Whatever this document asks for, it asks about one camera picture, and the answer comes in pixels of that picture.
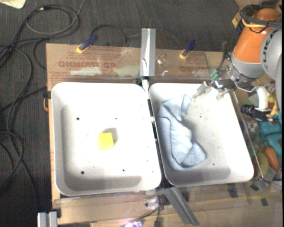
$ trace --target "yellow cube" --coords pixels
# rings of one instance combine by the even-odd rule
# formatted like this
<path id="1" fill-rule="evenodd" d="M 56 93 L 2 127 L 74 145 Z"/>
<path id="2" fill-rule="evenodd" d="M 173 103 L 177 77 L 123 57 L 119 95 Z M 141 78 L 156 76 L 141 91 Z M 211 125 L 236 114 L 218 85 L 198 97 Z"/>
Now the yellow cube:
<path id="1" fill-rule="evenodd" d="M 114 140 L 112 133 L 101 133 L 98 136 L 98 148 L 99 150 L 111 149 L 114 146 Z"/>

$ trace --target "carrot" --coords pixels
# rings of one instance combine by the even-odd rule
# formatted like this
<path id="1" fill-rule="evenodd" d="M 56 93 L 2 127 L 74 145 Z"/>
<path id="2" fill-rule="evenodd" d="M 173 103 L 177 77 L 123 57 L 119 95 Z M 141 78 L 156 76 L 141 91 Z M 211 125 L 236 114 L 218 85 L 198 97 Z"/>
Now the carrot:
<path id="1" fill-rule="evenodd" d="M 267 146 L 264 149 L 264 154 L 267 157 L 268 163 L 270 166 L 277 172 L 280 169 L 278 158 L 275 153 L 275 149 Z"/>

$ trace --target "clamp with yellow tip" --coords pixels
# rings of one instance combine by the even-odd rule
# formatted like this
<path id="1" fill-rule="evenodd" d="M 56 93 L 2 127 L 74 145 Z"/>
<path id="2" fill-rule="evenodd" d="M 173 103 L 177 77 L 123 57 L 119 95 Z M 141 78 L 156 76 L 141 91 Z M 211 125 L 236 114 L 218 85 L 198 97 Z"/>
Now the clamp with yellow tip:
<path id="1" fill-rule="evenodd" d="M 98 39 L 98 37 L 96 35 L 89 37 L 86 41 L 84 41 L 82 44 L 80 44 L 77 47 L 77 52 L 83 53 L 84 51 L 86 51 L 89 48 L 89 45 L 94 43 L 97 39 Z"/>
<path id="2" fill-rule="evenodd" d="M 195 46 L 195 40 L 192 40 L 180 54 L 181 59 L 186 59 L 188 57 L 189 52 L 194 48 L 194 46 Z"/>

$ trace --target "white plastic tray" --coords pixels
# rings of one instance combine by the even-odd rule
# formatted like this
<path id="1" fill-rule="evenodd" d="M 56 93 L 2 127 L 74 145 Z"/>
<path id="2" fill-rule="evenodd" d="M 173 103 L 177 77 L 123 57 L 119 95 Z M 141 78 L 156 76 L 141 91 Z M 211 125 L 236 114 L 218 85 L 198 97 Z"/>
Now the white plastic tray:
<path id="1" fill-rule="evenodd" d="M 156 117 L 160 105 L 171 98 L 196 93 L 200 84 L 155 83 L 150 98 Z M 216 99 L 217 90 L 196 100 L 188 109 L 186 125 L 205 151 L 206 159 L 192 168 L 176 169 L 170 164 L 170 149 L 160 141 L 164 173 L 178 187 L 245 182 L 254 170 L 229 94 Z"/>
<path id="2" fill-rule="evenodd" d="M 66 196 L 142 191 L 161 182 L 145 91 L 135 84 L 59 83 L 52 89 L 55 181 Z M 111 132 L 112 149 L 97 137 Z"/>

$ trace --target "gray carpet floor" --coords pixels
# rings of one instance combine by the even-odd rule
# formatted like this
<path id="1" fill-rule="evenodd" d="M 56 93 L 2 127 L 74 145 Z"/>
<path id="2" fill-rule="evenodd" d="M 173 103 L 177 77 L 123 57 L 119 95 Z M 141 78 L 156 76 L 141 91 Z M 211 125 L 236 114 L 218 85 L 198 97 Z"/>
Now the gray carpet floor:
<path id="1" fill-rule="evenodd" d="M 0 50 L 13 42 L 16 34 L 17 41 L 45 36 L 26 25 L 21 26 L 34 9 L 59 4 L 78 12 L 82 1 L 26 0 L 21 9 L 0 3 Z M 195 39 L 197 51 L 222 51 L 224 41 L 231 51 L 238 37 L 231 23 L 237 12 L 234 0 L 85 0 L 78 27 L 66 36 L 41 41 L 35 48 L 35 55 L 41 66 L 46 67 L 46 42 L 80 44 L 100 25 L 116 26 L 127 38 L 133 38 L 128 39 L 126 46 L 139 47 L 141 41 L 135 40 L 133 35 L 139 34 L 141 28 L 155 28 L 157 48 L 183 49 Z M 30 17 L 29 24 L 37 31 L 60 31 L 68 26 L 69 16 L 73 17 L 73 13 L 69 13 L 58 9 L 37 12 Z M 118 29 L 106 27 L 98 31 L 96 44 L 124 46 L 123 39 Z M 0 61 L 0 132 L 9 129 L 20 136 L 24 146 L 23 161 L 0 191 L 0 227 L 37 226 L 37 212 L 51 210 L 48 114 L 43 109 L 46 70 L 34 57 L 36 42 L 38 40 L 17 43 L 16 48 L 27 57 L 14 49 Z M 32 79 L 21 96 L 29 96 L 8 107 L 30 75 L 28 58 L 32 64 Z M 14 136 L 0 134 L 0 183 L 19 159 L 9 137 L 20 151 Z"/>

